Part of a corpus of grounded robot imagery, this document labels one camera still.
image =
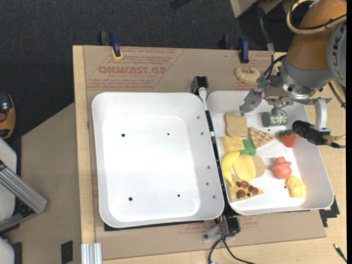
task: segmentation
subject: plastic toy food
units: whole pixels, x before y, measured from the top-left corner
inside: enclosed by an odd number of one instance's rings
[[[238,201],[238,200],[245,200],[251,197],[261,195],[263,191],[254,187],[246,180],[242,180],[240,178],[235,179],[234,187],[229,189],[229,199],[230,202]]]
[[[255,148],[253,148],[251,140],[244,139],[242,140],[242,142],[244,145],[244,150],[240,151],[241,155],[244,155],[244,154],[251,155],[251,156],[256,155],[257,151]]]
[[[265,112],[262,114],[262,123],[265,127],[286,125],[287,114],[281,110],[278,114],[272,114],[271,112]]]
[[[273,135],[259,131],[254,127],[249,127],[249,137],[252,141],[254,148],[256,149],[269,143],[271,140],[274,139]]]
[[[279,133],[279,140],[284,143],[286,147],[293,147],[295,138],[296,134],[292,130],[285,130]]]
[[[246,73],[242,70],[242,68],[235,69],[235,76],[236,78],[244,84],[247,85],[256,85],[257,79],[260,76],[259,70],[255,68],[250,68],[249,73]]]
[[[256,177],[255,164],[250,155],[240,155],[234,162],[233,168],[238,178],[252,181]]]
[[[248,136],[247,119],[245,116],[228,112],[225,114],[225,122],[228,136]]]
[[[297,176],[291,176],[286,181],[287,187],[290,190],[291,197],[305,197],[306,185]]]
[[[221,168],[223,171],[224,179],[230,183],[231,187],[233,187],[235,184],[232,181],[232,164],[238,159],[239,156],[239,151],[231,151],[226,153],[226,155],[221,160]]]
[[[292,169],[290,167],[291,162],[287,162],[286,159],[282,157],[276,158],[276,164],[271,167],[274,171],[274,175],[279,179],[287,179],[292,174]]]
[[[244,150],[242,138],[240,136],[225,136],[222,139],[226,152]]]
[[[251,157],[252,157],[252,160],[253,160],[254,165],[255,165],[255,171],[256,171],[256,176],[255,177],[263,176],[264,171],[265,171],[264,161],[259,156],[251,156]]]

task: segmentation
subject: wooden table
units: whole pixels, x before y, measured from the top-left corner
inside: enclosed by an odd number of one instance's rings
[[[224,57],[224,51],[197,49],[189,53],[192,67],[185,70],[194,76],[198,68],[203,75],[212,74],[216,68],[219,76],[228,73],[226,66],[221,66],[217,60],[219,56]],[[232,51],[226,52],[227,62],[238,63],[238,55]],[[80,214],[81,214],[81,238],[83,244],[96,242],[93,199],[92,199],[92,177],[89,151],[89,132],[87,129],[88,112],[86,102],[86,80],[85,80],[85,55],[84,46],[73,47],[74,81],[75,81],[75,106],[76,106],[76,128],[78,143],[78,169],[79,169],[79,191],[80,191]],[[321,97],[333,97],[329,88],[325,88],[319,95]],[[315,120],[315,110],[312,106],[306,107],[311,122]],[[338,101],[334,98],[328,104],[327,126],[332,129],[332,135],[345,134],[345,110],[340,108]],[[346,213],[346,167],[345,150],[337,150],[327,146],[320,147],[321,155],[326,166],[336,201],[340,210],[337,218],[328,220],[326,238],[290,241],[285,243],[271,243],[261,245],[240,246],[233,249],[235,255],[254,263],[343,263],[343,259],[335,251],[333,244],[338,244],[347,256],[347,213]],[[207,263],[208,250],[191,252],[179,252],[172,254],[161,254],[143,257],[132,257],[104,261],[106,264],[113,263]],[[233,259],[226,249],[216,249],[212,256],[213,260],[221,263],[233,263]]]

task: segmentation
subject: white tray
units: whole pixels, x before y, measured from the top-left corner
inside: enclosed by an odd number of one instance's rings
[[[212,118],[216,143],[220,160],[225,155],[222,139],[226,136],[226,123],[224,115],[227,112],[240,114],[239,106],[244,103],[248,94],[245,91],[216,91],[208,96],[207,103]],[[268,112],[272,106],[266,101],[252,112],[247,113],[247,127],[254,128],[277,135],[279,131],[291,129],[293,122],[302,120],[309,122],[305,108],[302,104],[294,103],[284,110],[288,115],[285,126],[264,127],[261,114]],[[296,136],[293,148],[285,147],[279,140],[274,139],[267,145],[257,149],[266,170],[263,176],[251,181],[251,184],[263,190],[264,194],[243,201],[231,202],[234,211],[241,215],[254,215],[260,213],[313,210],[329,207],[334,199],[331,184],[321,159],[318,147],[306,139]],[[306,184],[305,198],[291,198],[289,190],[285,188],[285,180],[277,179],[270,170],[275,158],[284,156],[291,162],[292,175],[299,176]]]
[[[0,256],[1,264],[14,264],[15,263],[15,252],[13,247],[0,237]]]
[[[224,199],[201,100],[104,92],[92,103],[99,208],[111,227],[215,219]]]

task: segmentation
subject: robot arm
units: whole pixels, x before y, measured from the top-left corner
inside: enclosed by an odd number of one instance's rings
[[[292,11],[307,1],[313,3],[296,28],[291,22]],[[330,99],[311,97],[329,84],[342,102],[332,80],[346,86],[347,2],[300,0],[287,14],[287,24],[296,33],[287,54],[272,62],[258,79],[260,90],[249,92],[240,106],[241,115],[254,110],[262,99],[273,105],[272,114],[278,114],[283,107],[294,102],[315,105],[316,125],[295,122],[292,129],[316,145],[327,144],[326,103]],[[277,62],[281,62],[280,70],[277,75],[271,75],[270,71]]]

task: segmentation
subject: white plastic part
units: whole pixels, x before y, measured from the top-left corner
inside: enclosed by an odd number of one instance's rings
[[[81,264],[103,264],[101,243],[81,245]]]
[[[0,237],[0,263],[15,264],[15,252],[13,247]]]
[[[0,160],[13,172],[17,168],[17,154],[0,137]],[[0,184],[0,223],[12,216],[15,210],[15,195]]]
[[[208,96],[209,112],[213,121],[220,160],[226,153],[222,142],[222,138],[226,135],[224,115],[227,112],[240,114],[239,106],[247,94],[247,91],[216,91]],[[266,102],[261,102],[254,111],[246,113],[244,116],[246,116],[247,127],[254,127],[277,136],[280,131],[291,129],[296,120],[309,122],[304,105],[295,102],[292,106],[287,106],[284,109],[288,115],[288,122],[285,126],[264,127],[261,122],[261,114],[269,112],[271,108]],[[266,169],[263,176],[253,179],[250,183],[263,190],[264,193],[250,199],[230,202],[230,206],[235,212],[241,215],[254,215],[323,209],[332,204],[333,190],[316,145],[296,136],[292,148],[288,148],[278,139],[274,139],[256,151],[257,155],[263,159]],[[281,156],[292,163],[290,166],[292,175],[300,177],[306,184],[305,198],[290,197],[289,190],[285,188],[285,180],[276,178],[270,170],[275,159]]]
[[[224,209],[202,101],[104,92],[92,102],[99,209],[111,227],[215,219]]]
[[[207,104],[207,90],[204,87],[200,87],[198,89],[198,93],[199,93],[199,97],[202,100],[203,106],[204,106],[204,110],[208,111],[208,104]]]
[[[326,128],[326,121],[328,119],[328,111],[326,107],[326,101],[324,99],[320,99],[316,101],[315,106],[315,128],[318,130],[322,128]]]

